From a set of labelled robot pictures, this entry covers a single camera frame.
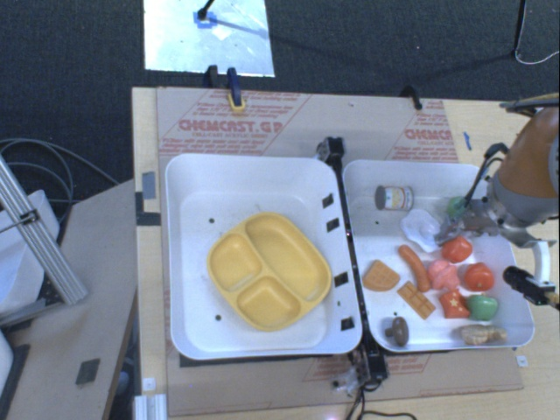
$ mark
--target yellow plate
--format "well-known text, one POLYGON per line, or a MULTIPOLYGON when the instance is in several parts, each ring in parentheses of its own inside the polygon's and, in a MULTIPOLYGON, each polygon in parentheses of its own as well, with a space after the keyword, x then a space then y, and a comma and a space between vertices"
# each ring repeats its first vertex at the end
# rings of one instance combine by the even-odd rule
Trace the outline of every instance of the yellow plate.
POLYGON ((239 315, 266 332, 301 319, 331 289, 328 263, 286 217, 259 213, 210 249, 208 274, 239 315))

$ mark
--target pink toy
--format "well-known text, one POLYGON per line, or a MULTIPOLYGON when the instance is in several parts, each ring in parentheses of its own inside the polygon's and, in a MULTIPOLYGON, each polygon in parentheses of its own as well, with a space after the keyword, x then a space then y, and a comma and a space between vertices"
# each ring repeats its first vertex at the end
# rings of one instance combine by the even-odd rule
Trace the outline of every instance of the pink toy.
POLYGON ((457 266, 446 260, 436 260, 428 268, 428 278, 434 290, 446 288, 449 291, 455 290, 460 280, 457 276, 457 266))

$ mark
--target blue mark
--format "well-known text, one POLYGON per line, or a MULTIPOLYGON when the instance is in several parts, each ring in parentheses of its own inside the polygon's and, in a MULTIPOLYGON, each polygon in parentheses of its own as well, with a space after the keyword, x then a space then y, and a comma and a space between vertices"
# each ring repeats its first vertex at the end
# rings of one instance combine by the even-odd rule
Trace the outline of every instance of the blue mark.
POLYGON ((463 137, 465 138, 466 147, 469 149, 469 151, 472 151, 473 148, 471 148, 471 138, 466 132, 463 132, 463 137))
POLYGON ((204 20, 199 19, 199 14, 197 13, 197 11, 192 14, 192 17, 194 19, 194 23, 202 29, 212 28, 213 26, 216 26, 218 24, 216 15, 211 11, 206 14, 206 18, 204 20))

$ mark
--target hot dog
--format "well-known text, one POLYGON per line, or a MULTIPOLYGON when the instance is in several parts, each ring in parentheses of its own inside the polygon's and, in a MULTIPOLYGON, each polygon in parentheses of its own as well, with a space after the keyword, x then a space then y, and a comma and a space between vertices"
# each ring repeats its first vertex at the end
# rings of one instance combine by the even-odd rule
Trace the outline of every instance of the hot dog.
POLYGON ((430 279, 428 278, 428 271, 424 267, 420 257, 406 244, 399 247, 399 255, 410 266, 414 276, 416 277, 416 286, 421 292, 430 290, 430 279))

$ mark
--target tin can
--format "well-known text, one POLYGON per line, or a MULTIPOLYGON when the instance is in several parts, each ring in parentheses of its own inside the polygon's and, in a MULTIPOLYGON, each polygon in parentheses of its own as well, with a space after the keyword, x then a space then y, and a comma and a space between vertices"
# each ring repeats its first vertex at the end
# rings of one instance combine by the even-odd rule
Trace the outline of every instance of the tin can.
POLYGON ((409 186, 378 186, 375 190, 375 206, 378 210, 409 211, 414 202, 409 186))

